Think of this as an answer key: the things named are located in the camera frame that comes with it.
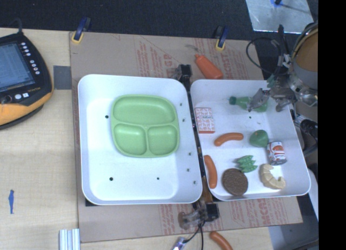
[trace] white tray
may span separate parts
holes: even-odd
[[[115,147],[110,109],[126,94],[165,97],[176,108],[180,142],[166,157],[128,157]],[[78,84],[82,188],[96,205],[192,203],[201,172],[186,89],[168,78],[87,75]]]
[[[197,80],[191,85],[191,98],[194,108],[211,108],[215,123],[215,133],[199,134],[203,155],[210,155],[218,172],[218,182],[211,193],[222,201],[238,199],[258,199],[279,196],[304,195],[310,189],[310,176],[302,153],[297,132],[291,118],[289,107],[276,112],[275,101],[270,98],[265,113],[248,112],[239,106],[228,103],[230,96],[254,96],[259,88],[267,89],[266,81],[238,80]],[[250,135],[259,129],[268,133],[269,140],[282,141],[287,162],[275,166],[271,173],[274,177],[282,176],[286,187],[282,190],[263,186],[260,181],[259,168],[268,162],[265,148],[257,148],[249,143]],[[230,132],[242,133],[242,141],[228,141],[219,147],[214,140]],[[222,173],[228,168],[237,168],[235,160],[244,155],[253,155],[258,168],[246,173],[249,181],[247,192],[242,196],[229,194],[221,184]]]

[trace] blue clamp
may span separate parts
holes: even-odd
[[[217,34],[216,38],[218,38],[218,40],[216,41],[216,45],[215,45],[216,50],[222,51],[223,49],[225,49],[225,40],[226,40],[228,31],[229,31],[228,26],[224,26],[221,34],[220,35]]]
[[[89,17],[83,17],[80,21],[78,28],[74,31],[71,40],[74,43],[80,44],[84,36],[84,31],[89,31],[91,27],[91,19]]]

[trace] toy hot dog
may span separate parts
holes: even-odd
[[[204,163],[208,169],[208,183],[210,188],[216,188],[217,185],[217,171],[211,156],[204,155]]]
[[[216,242],[222,250],[233,250],[231,244],[228,243],[228,241],[226,241],[226,239],[221,236],[219,233],[212,231],[209,234],[209,237]]]
[[[224,144],[226,141],[229,140],[242,140],[244,138],[244,135],[241,133],[226,133],[221,136],[219,136],[215,141],[214,145],[215,146],[221,146]]]

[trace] screen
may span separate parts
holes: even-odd
[[[0,45],[0,92],[33,83],[35,80],[18,45]]]

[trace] soup can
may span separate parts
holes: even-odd
[[[272,166],[283,165],[287,162],[286,154],[281,141],[272,141],[267,144],[269,163]]]

